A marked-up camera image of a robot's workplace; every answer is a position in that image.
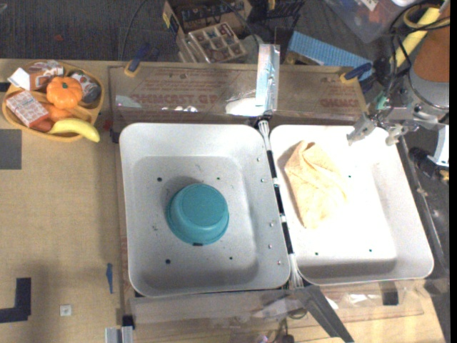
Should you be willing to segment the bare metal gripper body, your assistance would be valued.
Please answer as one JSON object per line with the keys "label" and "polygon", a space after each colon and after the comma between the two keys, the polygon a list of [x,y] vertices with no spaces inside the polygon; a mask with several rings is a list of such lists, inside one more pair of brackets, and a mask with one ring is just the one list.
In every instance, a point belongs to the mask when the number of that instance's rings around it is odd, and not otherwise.
{"label": "bare metal gripper body", "polygon": [[381,126],[400,124],[433,128],[443,121],[443,85],[397,84],[371,102],[371,114]]}

